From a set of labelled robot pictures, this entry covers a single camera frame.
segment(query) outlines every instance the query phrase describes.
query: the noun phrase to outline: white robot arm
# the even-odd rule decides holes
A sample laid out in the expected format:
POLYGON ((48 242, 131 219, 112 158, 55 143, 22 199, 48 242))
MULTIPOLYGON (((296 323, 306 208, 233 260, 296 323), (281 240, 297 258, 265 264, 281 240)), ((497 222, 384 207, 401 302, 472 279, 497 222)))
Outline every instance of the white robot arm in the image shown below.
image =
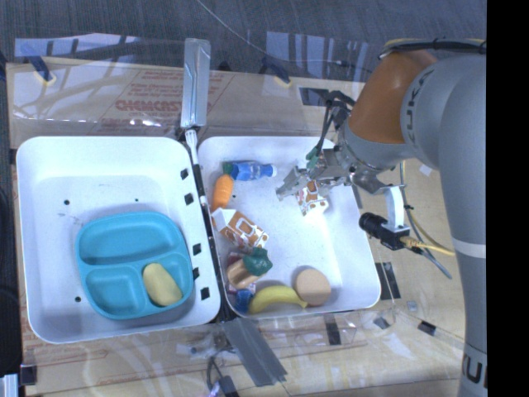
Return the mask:
MULTIPOLYGON (((486 41, 390 42, 338 131, 334 149, 315 147, 307 168, 294 168, 277 189, 282 199, 315 179, 324 192, 354 184, 387 197, 389 186, 377 174, 402 160, 416 157, 439 170, 465 298, 459 397, 488 395, 485 95, 486 41), (438 60, 428 48, 464 54, 438 60)), ((376 220, 363 217, 360 225, 367 231, 376 220)), ((409 231, 391 222, 382 226, 395 238, 383 244, 397 250, 398 238, 409 231)))

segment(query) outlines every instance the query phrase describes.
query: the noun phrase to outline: divided blue dish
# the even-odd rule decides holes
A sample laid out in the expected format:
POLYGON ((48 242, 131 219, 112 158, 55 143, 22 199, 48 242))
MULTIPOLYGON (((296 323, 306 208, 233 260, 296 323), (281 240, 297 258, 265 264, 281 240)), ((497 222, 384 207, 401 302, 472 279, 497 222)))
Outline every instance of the divided blue dish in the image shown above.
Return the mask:
POLYGON ((141 318, 173 309, 193 290, 193 267, 182 232, 162 213, 120 213, 87 223, 75 242, 75 255, 90 304, 111 319, 141 318), (142 272, 160 263, 182 291, 170 306, 153 304, 142 272))

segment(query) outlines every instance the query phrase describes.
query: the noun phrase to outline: tan round object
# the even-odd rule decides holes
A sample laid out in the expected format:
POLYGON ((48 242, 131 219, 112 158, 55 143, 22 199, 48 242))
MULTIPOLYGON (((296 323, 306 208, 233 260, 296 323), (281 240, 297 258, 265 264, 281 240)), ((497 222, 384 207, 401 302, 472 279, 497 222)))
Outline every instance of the tan round object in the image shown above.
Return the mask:
POLYGON ((331 295, 329 280, 318 269, 303 270, 294 283, 299 297, 311 306, 321 306, 331 295))

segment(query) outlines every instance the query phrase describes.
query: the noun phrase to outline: gray floor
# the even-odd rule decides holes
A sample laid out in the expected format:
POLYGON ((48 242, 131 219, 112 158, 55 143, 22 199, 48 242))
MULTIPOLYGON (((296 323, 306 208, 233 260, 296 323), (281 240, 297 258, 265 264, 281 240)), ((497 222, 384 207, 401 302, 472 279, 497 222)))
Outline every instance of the gray floor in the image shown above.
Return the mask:
MULTIPOLYGON (((374 55, 384 42, 394 38, 486 39, 487 3, 488 0, 0 0, 0 51, 8 61, 15 61, 16 38, 91 32, 172 41, 195 37, 222 43, 212 46, 212 66, 225 62, 232 70, 257 72, 263 56, 258 49, 267 48, 270 32, 366 43, 374 55)), ((376 58, 371 57, 361 79, 367 79, 375 63, 376 58)), ((6 196, 11 196, 5 87, 0 87, 0 187, 6 196)), ((20 328, 13 298, 17 295, 17 268, 9 198, 4 217, 5 231, 0 241, 0 376, 14 371, 21 362, 20 328)))

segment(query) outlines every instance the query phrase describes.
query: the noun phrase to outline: orange toy carrot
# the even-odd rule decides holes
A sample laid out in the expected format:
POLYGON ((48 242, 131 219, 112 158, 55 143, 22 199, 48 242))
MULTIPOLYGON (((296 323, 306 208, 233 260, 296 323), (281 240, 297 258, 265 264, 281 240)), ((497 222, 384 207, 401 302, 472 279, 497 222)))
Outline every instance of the orange toy carrot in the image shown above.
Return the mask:
POLYGON ((233 184, 234 180, 229 174, 223 174, 217 179, 213 190, 212 213, 218 208, 226 208, 230 202, 233 184))

